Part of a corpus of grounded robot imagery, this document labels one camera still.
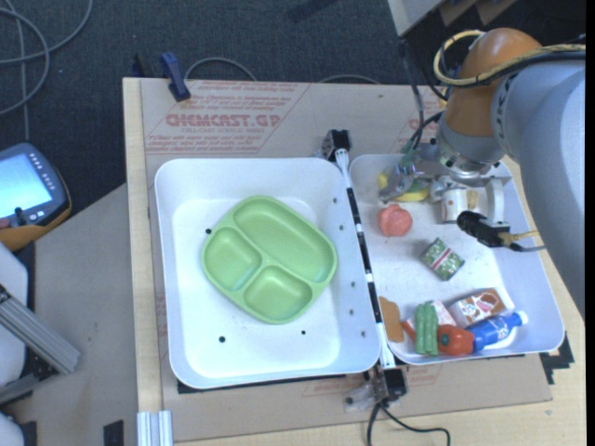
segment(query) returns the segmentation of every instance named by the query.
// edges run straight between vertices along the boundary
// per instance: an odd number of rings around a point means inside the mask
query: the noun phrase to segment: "orange device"
[[[0,151],[0,243],[17,251],[57,227],[72,203],[62,177],[32,144]]]

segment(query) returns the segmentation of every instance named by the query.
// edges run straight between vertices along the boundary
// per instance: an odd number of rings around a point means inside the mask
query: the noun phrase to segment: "green plastic plate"
[[[330,283],[337,251],[305,217],[272,197],[236,204],[201,252],[206,277],[238,307],[268,323],[291,322]]]

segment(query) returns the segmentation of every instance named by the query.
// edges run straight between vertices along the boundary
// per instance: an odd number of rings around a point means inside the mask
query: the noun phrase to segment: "monitor screen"
[[[0,217],[13,215],[15,208],[27,210],[51,200],[27,155],[0,160]]]

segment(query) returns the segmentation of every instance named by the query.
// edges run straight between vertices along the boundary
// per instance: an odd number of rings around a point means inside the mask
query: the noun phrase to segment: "gray carpet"
[[[88,0],[0,0],[33,23],[50,47],[70,34]],[[42,50],[23,22],[26,52]],[[510,26],[544,45],[586,31],[586,0],[520,0],[489,28]],[[317,82],[337,74],[360,74],[383,84],[424,84],[423,72],[440,43],[461,30],[489,29],[472,8],[445,28],[430,13],[406,34],[412,71],[400,52],[401,38],[387,0],[94,0],[90,19],[66,46],[51,52],[45,83],[27,105],[21,100],[20,65],[0,65],[0,150],[25,139],[62,173],[73,213],[125,181],[122,78],[133,75],[139,54],[146,73],[161,77],[159,57],[172,51],[185,70],[196,60],[233,59],[261,81]],[[17,24],[0,13],[0,59],[20,54]],[[44,59],[27,64],[30,90],[40,81]],[[237,68],[211,64],[201,79],[245,79]]]

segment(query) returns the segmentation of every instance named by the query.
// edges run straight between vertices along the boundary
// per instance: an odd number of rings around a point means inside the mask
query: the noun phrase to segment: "yellow cable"
[[[526,231],[525,233],[518,233],[518,234],[512,234],[512,233],[506,233],[506,232],[498,233],[498,238],[500,238],[500,240],[502,240],[506,246],[510,246],[514,242],[519,241],[521,238],[528,238],[530,236],[539,236],[539,231],[531,230],[531,231]]]
[[[434,73],[436,74],[436,77],[442,81],[443,83],[447,84],[447,85],[454,85],[454,86],[458,86],[458,87],[464,87],[464,86],[468,86],[468,85],[477,85],[477,84],[481,84],[482,82],[488,80],[489,78],[491,78],[492,76],[494,76],[495,74],[497,74],[498,72],[501,72],[503,70],[506,70],[507,68],[521,62],[527,59],[530,59],[532,57],[536,57],[536,56],[540,56],[543,55],[545,53],[558,53],[558,52],[573,52],[573,51],[586,51],[587,46],[586,45],[552,45],[552,46],[542,46],[540,48],[531,50],[531,51],[527,51],[525,53],[522,53],[521,55],[515,57],[515,58],[511,58],[508,61],[505,61],[501,64],[498,64],[497,66],[495,66],[492,70],[488,71],[488,72],[482,72],[481,74],[478,74],[475,77],[471,77],[471,78],[463,78],[463,79],[457,79],[457,78],[451,78],[449,76],[446,76],[445,74],[443,74],[443,72],[440,69],[440,60],[442,59],[442,56],[444,54],[444,52],[450,47],[452,46],[454,43],[456,43],[457,41],[463,39],[463,38],[468,38],[470,36],[475,36],[477,38],[481,37],[482,35],[484,35],[485,32],[481,32],[479,30],[467,30],[461,33],[457,33],[455,36],[449,38],[448,40],[446,40],[443,44],[443,47],[440,48],[440,50],[436,53],[436,56],[434,57],[434,63],[433,63],[433,68],[434,68]]]

